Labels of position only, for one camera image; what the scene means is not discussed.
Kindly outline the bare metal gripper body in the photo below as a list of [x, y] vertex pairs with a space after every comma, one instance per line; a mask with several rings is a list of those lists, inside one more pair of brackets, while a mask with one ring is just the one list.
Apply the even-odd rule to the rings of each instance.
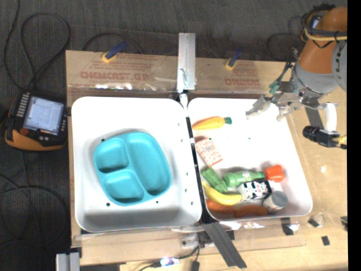
[[308, 107], [313, 110], [322, 108], [319, 99], [326, 93], [325, 82], [320, 80], [291, 79], [278, 82], [278, 108], [288, 111]]

